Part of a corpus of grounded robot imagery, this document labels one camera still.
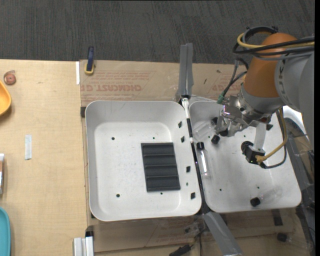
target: yellow plastic object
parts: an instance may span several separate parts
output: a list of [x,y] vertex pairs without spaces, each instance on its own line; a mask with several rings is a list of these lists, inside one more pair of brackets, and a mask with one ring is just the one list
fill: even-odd
[[5,85],[0,81],[0,116],[4,114],[11,105],[11,96]]
[[84,73],[88,76],[91,76],[94,73],[95,65],[92,65],[91,71],[87,71],[87,65],[88,63],[86,63],[84,66]]

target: dark floor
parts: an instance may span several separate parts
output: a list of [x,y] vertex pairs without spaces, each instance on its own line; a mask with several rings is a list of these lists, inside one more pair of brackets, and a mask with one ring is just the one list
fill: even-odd
[[0,59],[231,64],[246,27],[277,26],[296,38],[315,32],[315,0],[0,0]]

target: blue and yellow clamp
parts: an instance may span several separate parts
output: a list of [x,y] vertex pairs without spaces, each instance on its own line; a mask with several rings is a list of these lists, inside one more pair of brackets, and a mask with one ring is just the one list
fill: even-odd
[[94,73],[95,65],[94,65],[94,47],[89,46],[88,48],[88,62],[84,66],[84,73],[88,76]]

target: robotic arm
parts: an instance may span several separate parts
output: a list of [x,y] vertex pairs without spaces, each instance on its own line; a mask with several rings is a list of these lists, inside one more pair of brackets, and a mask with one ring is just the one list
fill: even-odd
[[[256,33],[269,35],[261,45],[248,44],[247,40]],[[230,84],[217,101],[223,104],[223,111],[216,120],[216,134],[231,137],[249,126],[256,127],[254,143],[245,141],[241,149],[249,163],[263,166],[263,161],[271,156],[262,150],[271,116],[278,112],[284,123],[282,107],[287,105],[301,112],[314,150],[315,37],[296,39],[275,27],[259,26],[240,34],[233,52],[237,56],[252,54],[253,58],[246,74],[234,78],[242,59],[236,60]],[[225,97],[235,79],[244,74],[238,95]]]

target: small bottle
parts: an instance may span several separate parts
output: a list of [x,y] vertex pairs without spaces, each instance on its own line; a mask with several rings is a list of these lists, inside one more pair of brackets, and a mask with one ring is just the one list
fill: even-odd
[[313,243],[310,240],[306,240],[305,237],[294,237],[285,233],[278,233],[276,239],[282,243],[286,243],[292,246],[292,249],[303,250],[311,252],[314,248]]
[[200,173],[204,177],[210,177],[211,165],[209,163],[208,151],[205,149],[205,144],[203,142],[198,142],[196,144],[198,151],[198,164],[200,168]]
[[205,137],[211,136],[214,133],[214,123],[212,120],[202,122],[193,129],[193,136],[197,141],[201,141]]
[[250,204],[253,207],[258,205],[269,206],[277,202],[282,196],[282,188],[280,186],[275,186],[268,190],[262,190],[256,197],[250,200]]

